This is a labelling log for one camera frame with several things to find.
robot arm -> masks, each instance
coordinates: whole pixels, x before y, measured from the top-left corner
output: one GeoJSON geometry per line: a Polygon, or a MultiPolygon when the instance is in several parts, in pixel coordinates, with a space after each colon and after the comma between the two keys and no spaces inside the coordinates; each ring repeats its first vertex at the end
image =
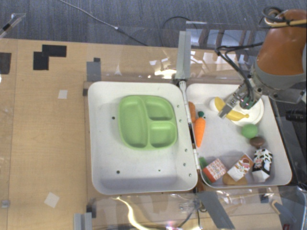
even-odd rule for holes
{"type": "Polygon", "coordinates": [[[278,8],[265,16],[270,30],[251,68],[248,82],[245,80],[229,97],[219,113],[221,118],[238,101],[243,109],[250,109],[262,95],[288,103],[298,103],[302,99],[306,89],[291,87],[306,81],[306,18],[304,10],[281,11],[278,8]]]}

green ball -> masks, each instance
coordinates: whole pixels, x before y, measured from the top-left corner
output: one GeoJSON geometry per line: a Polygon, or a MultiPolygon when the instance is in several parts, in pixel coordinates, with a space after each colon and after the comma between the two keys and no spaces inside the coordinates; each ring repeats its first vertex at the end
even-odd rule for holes
{"type": "Polygon", "coordinates": [[[247,139],[252,139],[258,134],[258,128],[254,124],[244,125],[241,134],[247,139]]]}

gray carpet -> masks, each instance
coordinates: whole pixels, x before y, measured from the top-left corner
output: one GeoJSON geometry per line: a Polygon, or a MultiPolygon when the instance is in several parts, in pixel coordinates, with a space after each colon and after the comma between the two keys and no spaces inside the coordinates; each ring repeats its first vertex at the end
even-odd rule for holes
{"type": "MultiPolygon", "coordinates": [[[[192,21],[239,24],[257,28],[261,10],[266,6],[282,9],[306,9],[307,0],[65,0],[98,19],[119,26],[130,36],[149,46],[161,46],[162,24],[170,17],[183,16],[192,21]]],[[[9,37],[20,39],[90,42],[139,45],[112,27],[96,21],[85,13],[58,0],[0,0],[0,23],[4,25],[10,15],[26,13],[9,37]]],[[[186,29],[184,19],[173,19],[164,29],[171,32],[186,29]]],[[[164,46],[176,46],[166,40],[164,46]]],[[[281,115],[292,105],[278,104],[281,115]]],[[[299,142],[306,155],[306,124],[294,123],[299,142]]]]}

toy food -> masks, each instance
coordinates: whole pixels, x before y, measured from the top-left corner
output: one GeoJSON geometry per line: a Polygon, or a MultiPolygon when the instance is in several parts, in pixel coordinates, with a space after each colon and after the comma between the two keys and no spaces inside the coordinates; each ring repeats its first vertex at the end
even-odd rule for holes
{"type": "Polygon", "coordinates": [[[256,148],[259,149],[265,143],[265,139],[260,137],[260,136],[256,136],[256,137],[250,139],[249,143],[253,147],[256,147],[256,148]]]}
{"type": "Polygon", "coordinates": [[[211,181],[209,180],[209,178],[206,176],[206,174],[202,171],[206,166],[208,166],[208,163],[207,161],[205,160],[204,157],[199,157],[199,162],[200,162],[200,166],[201,166],[201,174],[202,174],[202,177],[204,179],[204,181],[207,183],[207,184],[211,184],[211,181]]]}
{"type": "MultiPolygon", "coordinates": [[[[221,109],[225,106],[225,102],[220,97],[216,97],[214,99],[214,104],[215,104],[215,107],[218,111],[221,111],[221,109]]],[[[248,114],[242,114],[240,112],[231,110],[230,113],[228,113],[226,115],[226,117],[228,119],[232,120],[232,121],[239,121],[244,117],[249,118],[249,115],[248,114]]]]}
{"type": "Polygon", "coordinates": [[[190,109],[192,123],[194,123],[196,121],[196,110],[194,103],[189,102],[189,109],[190,109]]]}
{"type": "Polygon", "coordinates": [[[255,151],[252,175],[256,182],[262,183],[270,176],[273,155],[267,149],[255,151]]]}
{"type": "Polygon", "coordinates": [[[254,138],[258,134],[258,128],[254,124],[244,125],[241,129],[241,134],[247,139],[254,138]]]}
{"type": "Polygon", "coordinates": [[[206,120],[203,112],[198,112],[198,116],[199,118],[195,121],[194,135],[196,146],[199,148],[201,146],[203,134],[205,132],[206,120]]]}
{"type": "Polygon", "coordinates": [[[226,185],[247,185],[248,181],[245,176],[243,176],[240,180],[235,181],[228,173],[226,173],[223,176],[223,183],[226,185]]]}
{"type": "Polygon", "coordinates": [[[223,165],[222,161],[220,161],[220,159],[216,159],[208,166],[206,166],[202,171],[205,173],[208,179],[213,183],[216,180],[218,180],[220,177],[222,177],[226,173],[227,169],[225,165],[223,165]]]}
{"type": "Polygon", "coordinates": [[[227,172],[234,181],[240,180],[253,166],[253,161],[250,157],[244,154],[239,161],[227,172]]]}

yellow banana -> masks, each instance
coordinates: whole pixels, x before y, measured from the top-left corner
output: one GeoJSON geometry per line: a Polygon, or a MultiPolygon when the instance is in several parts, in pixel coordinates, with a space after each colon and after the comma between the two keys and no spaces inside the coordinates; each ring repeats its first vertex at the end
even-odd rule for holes
{"type": "MultiPolygon", "coordinates": [[[[215,104],[215,107],[218,111],[221,111],[221,109],[225,106],[225,102],[220,97],[216,97],[214,99],[214,104],[215,104]]],[[[244,117],[249,118],[249,115],[248,114],[242,114],[240,112],[231,110],[230,113],[228,113],[226,115],[226,117],[228,119],[232,120],[232,121],[239,121],[244,117]]]]}

